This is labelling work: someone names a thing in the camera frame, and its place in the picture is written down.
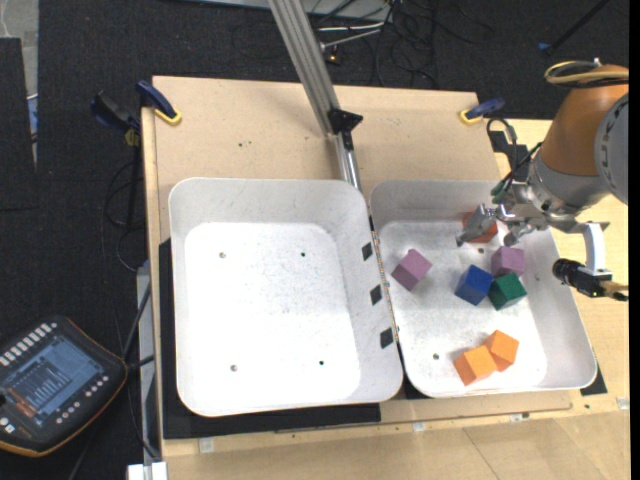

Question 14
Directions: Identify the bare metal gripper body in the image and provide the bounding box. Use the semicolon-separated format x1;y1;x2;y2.
494;180;557;230

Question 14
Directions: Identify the red cube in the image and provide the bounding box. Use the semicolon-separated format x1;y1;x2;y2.
461;211;500;244

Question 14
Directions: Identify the purple cube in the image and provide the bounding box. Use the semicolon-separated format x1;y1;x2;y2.
390;248;434;292
490;245;526;278

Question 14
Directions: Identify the blue cube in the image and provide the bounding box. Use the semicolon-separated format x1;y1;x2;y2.
454;264;495;306

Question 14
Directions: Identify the green cube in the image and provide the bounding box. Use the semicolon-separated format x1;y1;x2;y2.
487;272;528;312

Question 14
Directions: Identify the white plastic tray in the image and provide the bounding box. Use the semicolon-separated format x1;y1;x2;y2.
369;179;599;399
168;176;404;418

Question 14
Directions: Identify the orange cube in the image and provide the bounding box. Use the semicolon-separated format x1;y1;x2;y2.
453;344;499;387
483;329;520;372

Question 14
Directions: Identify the pale wood board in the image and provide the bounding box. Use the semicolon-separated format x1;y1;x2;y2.
149;75;575;442

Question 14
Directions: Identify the black cylinder on white bracket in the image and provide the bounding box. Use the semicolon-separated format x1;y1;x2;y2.
551;221;614;299

